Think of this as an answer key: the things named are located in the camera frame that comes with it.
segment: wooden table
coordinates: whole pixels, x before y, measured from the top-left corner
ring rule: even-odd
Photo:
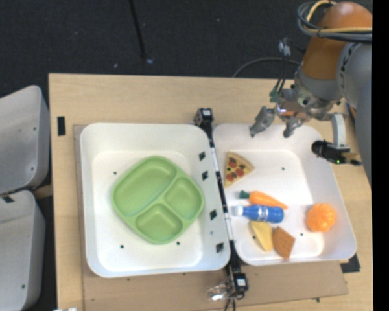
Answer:
[[[198,108],[212,108],[214,124],[252,124],[261,106],[272,107],[268,94],[275,83],[238,78],[49,75],[58,308],[223,308],[223,302],[211,302],[206,294],[209,286],[224,277],[223,270],[119,279],[103,279],[89,270],[81,248],[74,126],[189,123]],[[328,122],[310,121],[308,125],[332,140]],[[357,151],[351,119],[346,119],[346,128],[347,143]],[[335,165],[333,170],[357,239],[361,271],[343,275],[338,261],[243,266],[250,290],[237,302],[238,310],[373,310],[371,187],[362,167]]]

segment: toy carrot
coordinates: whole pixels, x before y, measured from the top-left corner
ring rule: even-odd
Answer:
[[[239,196],[243,199],[249,199],[252,204],[279,206],[284,210],[288,209],[288,206],[284,203],[281,203],[279,200],[276,200],[274,197],[271,197],[261,191],[246,192],[242,190]]]

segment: blue bottle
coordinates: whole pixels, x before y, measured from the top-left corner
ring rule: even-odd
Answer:
[[[245,216],[253,221],[266,221],[275,224],[284,219],[284,210],[278,206],[234,206],[232,207],[232,214],[234,216]]]

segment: pizza slice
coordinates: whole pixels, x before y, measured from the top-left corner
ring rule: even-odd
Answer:
[[[224,186],[229,187],[254,169],[255,167],[243,156],[229,151],[226,156]]]

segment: green plate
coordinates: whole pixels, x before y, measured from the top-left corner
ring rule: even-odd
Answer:
[[[112,189],[112,205],[137,234],[151,243],[165,244],[196,220],[204,196],[180,167],[155,155],[118,179]]]

